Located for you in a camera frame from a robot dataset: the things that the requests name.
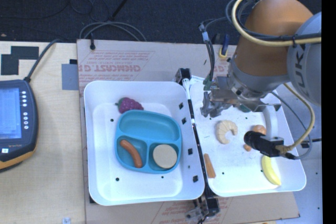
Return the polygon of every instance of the white tray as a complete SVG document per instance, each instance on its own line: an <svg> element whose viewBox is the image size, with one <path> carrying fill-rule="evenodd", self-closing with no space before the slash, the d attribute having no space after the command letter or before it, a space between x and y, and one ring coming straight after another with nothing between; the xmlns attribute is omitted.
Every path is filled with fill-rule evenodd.
<svg viewBox="0 0 336 224"><path fill-rule="evenodd" d="M256 124L266 126L262 112L245 113L238 108L231 107L223 110L215 118L201 115L203 106L203 87L201 82L191 86L191 100L193 103L196 129L203 154L209 154L216 177L209 178L211 190L223 197L249 194L275 193L281 191L298 191L306 185L301 160L290 160L283 157L272 158L272 166L281 178L281 186L271 184L261 171L262 154L252 149L250 152L243 148L244 134ZM264 103L280 103L272 94L268 94ZM285 145L291 145L293 139L282 107L276 112L279 137L284 139ZM231 120L238 126L238 134L233 136L231 131L226 133L229 144L221 144L216 138L216 124L218 121ZM298 155L296 148L291 151Z"/></svg>
<svg viewBox="0 0 336 224"><path fill-rule="evenodd" d="M113 143L121 114L115 103L122 97L135 99L145 110L177 120L182 132L182 152L176 169L149 174L127 169L118 162ZM205 187L202 167L181 85L168 81L93 81L85 87L84 101L89 193L96 203L111 206L189 200L202 195Z"/></svg>

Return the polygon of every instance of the cardboard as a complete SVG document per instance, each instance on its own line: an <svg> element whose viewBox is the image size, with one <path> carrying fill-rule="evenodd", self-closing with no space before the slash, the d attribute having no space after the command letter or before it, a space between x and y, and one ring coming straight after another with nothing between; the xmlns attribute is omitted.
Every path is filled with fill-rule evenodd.
<svg viewBox="0 0 336 224"><path fill-rule="evenodd" d="M203 44L166 44L160 42L77 40L79 93L85 178L87 223L190 224L185 214L194 208L192 201L147 202L141 204L101 206L90 202L88 191L87 150L83 90L93 80L173 81L179 68L190 68L192 75L205 78L210 70L208 53ZM218 58L215 45L215 76L227 74L227 58L234 53L229 46L227 58ZM292 192L239 197L218 197L220 212L211 224L235 224L299 217Z"/></svg>

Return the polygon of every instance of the yellow banana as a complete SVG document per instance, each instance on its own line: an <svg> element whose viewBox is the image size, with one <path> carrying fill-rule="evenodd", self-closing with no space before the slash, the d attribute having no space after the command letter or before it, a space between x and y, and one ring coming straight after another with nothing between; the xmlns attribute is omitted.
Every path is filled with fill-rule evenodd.
<svg viewBox="0 0 336 224"><path fill-rule="evenodd" d="M264 171L264 174L268 181L270 181L274 185L281 185L281 180L278 177L278 175L274 172L272 163L271 163L271 158L263 155L261 158L261 166L262 166L262 171Z"/></svg>

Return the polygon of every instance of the blue divided plate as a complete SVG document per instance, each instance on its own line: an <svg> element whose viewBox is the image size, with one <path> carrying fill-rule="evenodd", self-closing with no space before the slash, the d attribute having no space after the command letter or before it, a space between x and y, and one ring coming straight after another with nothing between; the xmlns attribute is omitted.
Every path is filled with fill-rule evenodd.
<svg viewBox="0 0 336 224"><path fill-rule="evenodd" d="M120 145L123 139L130 142L140 154L141 168L135 167L131 154ZM162 168L154 161L153 150L160 144L168 144L175 149L177 161L173 167ZM118 161L125 168L152 174L171 172L179 164L181 147L180 126L170 116L146 110L128 110L118 120L114 149Z"/></svg>

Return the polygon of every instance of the toy sausage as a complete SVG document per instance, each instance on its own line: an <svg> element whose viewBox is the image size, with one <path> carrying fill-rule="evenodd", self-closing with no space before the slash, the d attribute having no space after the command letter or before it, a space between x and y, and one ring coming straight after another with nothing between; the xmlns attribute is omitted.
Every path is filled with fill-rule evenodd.
<svg viewBox="0 0 336 224"><path fill-rule="evenodd" d="M134 162L134 166L136 168L141 168L142 167L142 160L141 160L140 154L137 151L137 149L130 142L128 142L125 139L121 140L119 144L125 150L127 150L129 154L131 154L133 162Z"/></svg>

